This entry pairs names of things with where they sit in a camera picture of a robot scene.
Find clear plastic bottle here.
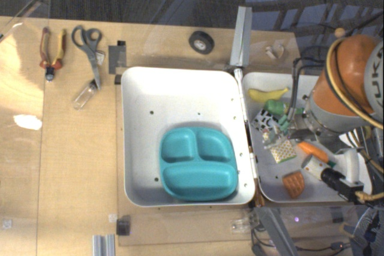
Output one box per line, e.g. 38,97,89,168
72,79,98,112

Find grey scissors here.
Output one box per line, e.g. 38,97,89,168
71,25,103,91

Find white plastic tray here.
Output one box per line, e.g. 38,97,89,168
120,66,257,207
241,71,376,204

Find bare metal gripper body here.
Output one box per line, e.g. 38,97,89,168
288,117,319,144

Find black tape roll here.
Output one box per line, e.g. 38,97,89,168
188,30,215,55

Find yellow banana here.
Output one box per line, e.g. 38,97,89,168
247,86,290,103

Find green bottle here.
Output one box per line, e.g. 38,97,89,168
263,99,304,116

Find blue divided plate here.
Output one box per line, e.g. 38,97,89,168
158,126,240,202

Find crumpled pale paper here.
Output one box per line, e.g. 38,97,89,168
265,43,286,60

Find black and white carton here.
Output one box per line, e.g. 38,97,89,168
253,109,279,133

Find orange carrot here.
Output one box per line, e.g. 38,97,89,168
296,141,337,168

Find orange bread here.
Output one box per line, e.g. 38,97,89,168
281,170,305,200

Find red and yellow pliers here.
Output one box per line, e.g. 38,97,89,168
39,26,68,82

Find white can with orange dots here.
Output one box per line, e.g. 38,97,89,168
301,154,328,181

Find black cylinder on white bracket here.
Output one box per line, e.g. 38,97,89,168
320,148,365,202

